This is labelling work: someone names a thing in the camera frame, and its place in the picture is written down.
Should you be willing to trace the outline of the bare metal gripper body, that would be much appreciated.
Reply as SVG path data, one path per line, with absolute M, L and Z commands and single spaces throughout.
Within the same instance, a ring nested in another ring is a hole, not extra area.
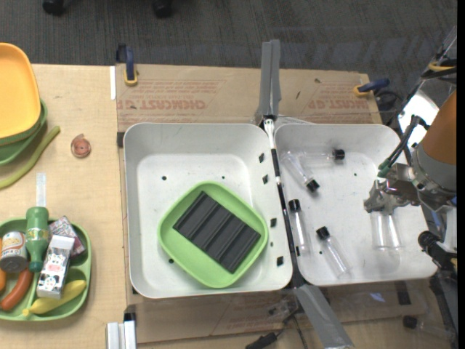
M 407 164 L 394 163 L 390 167 L 384 164 L 379 170 L 378 177 L 384 180 L 382 185 L 386 194 L 404 196 L 410 200 L 409 205 L 420 204 L 413 169 Z

